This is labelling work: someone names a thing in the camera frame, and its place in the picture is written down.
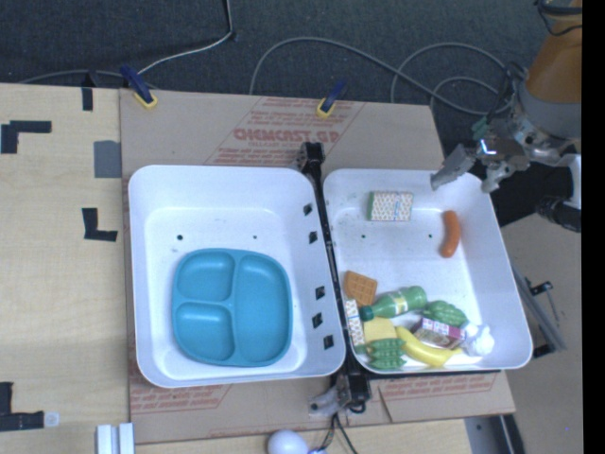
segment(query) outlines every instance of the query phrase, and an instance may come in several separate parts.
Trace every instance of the blue clamp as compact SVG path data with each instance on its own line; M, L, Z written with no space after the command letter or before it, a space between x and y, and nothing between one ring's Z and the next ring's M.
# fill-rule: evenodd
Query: blue clamp
M334 105L336 104L337 99L344 94L346 85L347 81L344 79L337 82L332 91L328 93L328 96L322 99L320 104L318 104L318 108L316 109L317 116L325 119L332 114Z
M149 91L149 87L132 67L126 64L122 65L120 67L120 74L129 83L129 86L134 90L134 97L143 106L150 109L158 103L158 98Z

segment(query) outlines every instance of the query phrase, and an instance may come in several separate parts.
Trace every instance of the light wood surface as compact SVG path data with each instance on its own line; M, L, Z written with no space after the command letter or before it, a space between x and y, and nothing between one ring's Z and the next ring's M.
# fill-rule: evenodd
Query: light wood surface
M94 174L94 142L120 140L118 93L0 84L0 123L50 120L0 154L0 381L14 411L57 411L56 428L0 433L2 453L95 452L95 427L129 421L122 183ZM116 242L85 240L81 208ZM462 420L347 430L360 453L471 452ZM306 432L310 446L324 432ZM140 445L139 453L265 452L267 436ZM340 434L330 453L348 452Z

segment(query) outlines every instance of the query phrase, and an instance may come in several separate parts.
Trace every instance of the black hole in bin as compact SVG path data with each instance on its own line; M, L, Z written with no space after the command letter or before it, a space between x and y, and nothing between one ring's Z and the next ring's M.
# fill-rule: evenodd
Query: black hole in bin
M334 346L334 337L332 335L328 335L323 338L323 349L327 350L328 348L332 348Z
M313 327L314 328L317 328L320 324L322 324L323 323L323 318L321 317L321 313L316 314L313 317L312 321L313 321Z

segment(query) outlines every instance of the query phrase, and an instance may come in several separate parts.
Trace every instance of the green bottle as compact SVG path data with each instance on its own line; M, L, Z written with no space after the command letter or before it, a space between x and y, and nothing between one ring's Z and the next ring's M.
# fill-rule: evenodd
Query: green bottle
M426 293L420 286L400 288L381 296L372 306L359 308L362 322L373 320L375 316L394 318L411 309L422 309L426 305Z

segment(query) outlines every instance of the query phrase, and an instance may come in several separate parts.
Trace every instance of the white plastic tray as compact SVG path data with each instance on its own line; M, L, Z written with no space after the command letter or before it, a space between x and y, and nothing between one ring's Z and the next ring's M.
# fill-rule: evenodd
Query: white plastic tray
M520 368L531 358L533 346L490 196L468 173L437 191L431 189L429 178L429 171L384 169L341 169L326 177L324 195L340 284L346 271L355 271L378 281L377 296L422 286L428 301L448 301L473 323L488 324L495 347L484 358L454 356L440 369L410 359L401 370L374 371ZM372 191L412 192L410 221L369 221ZM441 213L448 209L457 212L462 235L455 255L445 259L439 254L444 235ZM409 328L418 319L410 312L393 322ZM365 355L357 359L372 370Z
M129 183L136 355L161 387L325 376L344 361L340 326L311 183L288 168L146 166ZM266 254L292 292L292 342L263 367L206 364L186 356L170 315L181 259L206 248Z

